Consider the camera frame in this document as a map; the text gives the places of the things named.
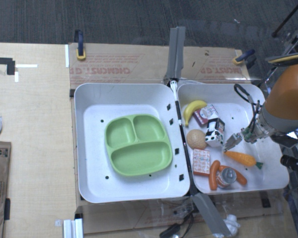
white tray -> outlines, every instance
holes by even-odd
[[[225,123],[224,142],[233,134],[240,132],[241,128],[247,127],[252,119],[252,107],[244,101],[233,88],[233,84],[184,84],[178,88],[178,98],[183,113],[185,107],[194,100],[203,100],[208,104],[213,104],[219,113],[219,117]],[[242,85],[252,96],[255,102],[260,100],[263,104],[265,99],[261,90],[251,84]],[[207,125],[200,127],[193,117],[189,121],[189,126],[184,127],[185,135],[192,129],[201,129],[207,132]],[[280,163],[282,156],[279,145],[270,137],[258,140],[255,144],[250,144],[244,140],[232,151],[243,152],[255,157],[258,162],[264,163],[262,169],[245,167],[242,164],[224,156],[221,148],[208,146],[205,150],[210,151],[211,162],[219,160],[222,165],[230,166],[240,171],[248,180],[246,186],[241,186],[235,182],[225,189],[218,188],[216,191],[210,190],[207,177],[194,176],[196,187],[206,194],[231,193],[254,190],[269,190],[284,188],[289,183],[289,173],[285,166]],[[190,157],[193,150],[188,147]]]
[[[74,102],[78,184],[85,200],[104,203],[172,198],[188,192],[190,181],[175,100],[167,86],[83,84],[75,90]],[[115,118],[133,114],[153,115],[164,125],[173,150],[172,162],[166,169],[150,175],[124,177],[112,168],[104,141],[106,125]]]

tin can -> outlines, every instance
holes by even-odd
[[[236,181],[236,172],[232,168],[224,168],[217,175],[217,183],[220,188],[226,188]]]

sausage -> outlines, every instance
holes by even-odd
[[[217,183],[217,171],[220,167],[221,163],[218,160],[213,161],[210,167],[210,174],[209,174],[209,185],[211,190],[218,189]]]
[[[229,168],[228,166],[223,166],[220,165],[219,167],[219,171],[222,171],[224,168]],[[239,184],[241,185],[246,185],[247,184],[247,179],[245,178],[245,176],[243,176],[239,171],[237,171],[236,169],[232,168],[235,172],[236,172],[236,180],[239,182]]]

yellow banana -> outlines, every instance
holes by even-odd
[[[201,101],[201,100],[196,100],[196,101],[190,102],[186,106],[186,108],[184,109],[184,112],[183,112],[185,126],[189,125],[189,120],[190,120],[194,111],[196,111],[198,109],[202,109],[202,108],[206,107],[207,105],[208,104],[206,102]]]

carrot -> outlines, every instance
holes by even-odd
[[[210,174],[209,174],[209,185],[211,190],[218,189],[217,183],[217,171],[220,167],[221,163],[218,160],[213,161],[210,167]]]
[[[233,151],[226,151],[224,154],[248,167],[252,167],[256,164],[255,158],[249,154]]]
[[[228,166],[224,166],[224,165],[220,165],[219,167],[219,171],[222,171],[224,168],[229,168]],[[243,176],[239,171],[237,171],[236,169],[232,168],[235,173],[236,173],[236,180],[239,182],[239,184],[241,185],[246,185],[247,184],[247,179],[245,178],[245,176]]]

